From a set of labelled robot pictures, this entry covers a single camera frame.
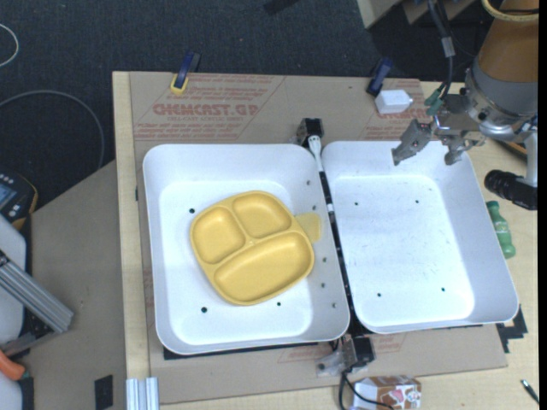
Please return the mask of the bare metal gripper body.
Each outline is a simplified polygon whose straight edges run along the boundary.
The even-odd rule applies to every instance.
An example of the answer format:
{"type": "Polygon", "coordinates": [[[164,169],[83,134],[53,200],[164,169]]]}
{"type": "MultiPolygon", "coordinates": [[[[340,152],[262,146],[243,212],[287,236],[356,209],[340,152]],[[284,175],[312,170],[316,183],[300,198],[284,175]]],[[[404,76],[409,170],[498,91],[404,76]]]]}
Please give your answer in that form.
{"type": "Polygon", "coordinates": [[[517,114],[480,96],[455,94],[444,99],[433,132],[474,144],[487,138],[523,144],[535,134],[534,120],[534,114],[517,114]]]}

